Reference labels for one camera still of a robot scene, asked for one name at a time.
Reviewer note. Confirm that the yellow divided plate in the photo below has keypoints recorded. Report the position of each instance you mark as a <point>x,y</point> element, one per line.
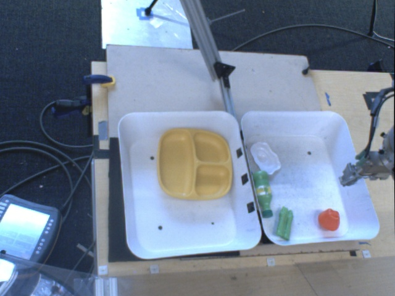
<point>176,162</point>

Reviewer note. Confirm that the green bottle with yellow label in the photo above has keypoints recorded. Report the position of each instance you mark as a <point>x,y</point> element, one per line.
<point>262,190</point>

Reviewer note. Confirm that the pale wood flat board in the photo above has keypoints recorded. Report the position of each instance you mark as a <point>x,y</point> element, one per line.
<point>342,94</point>

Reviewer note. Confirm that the white plastic tray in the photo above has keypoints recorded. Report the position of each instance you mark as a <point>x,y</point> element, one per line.
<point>308,183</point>
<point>191,224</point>

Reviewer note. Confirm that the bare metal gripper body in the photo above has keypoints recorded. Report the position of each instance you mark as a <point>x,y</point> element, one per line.
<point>378,165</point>

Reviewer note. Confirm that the clear plastic bottle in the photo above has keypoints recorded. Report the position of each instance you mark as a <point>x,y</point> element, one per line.
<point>264,159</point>

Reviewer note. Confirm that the green toy asparagus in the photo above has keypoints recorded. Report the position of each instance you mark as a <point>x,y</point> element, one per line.
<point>284,224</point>

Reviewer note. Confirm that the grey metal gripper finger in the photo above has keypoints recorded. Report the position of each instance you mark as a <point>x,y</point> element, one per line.
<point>348,179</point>
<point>351,166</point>

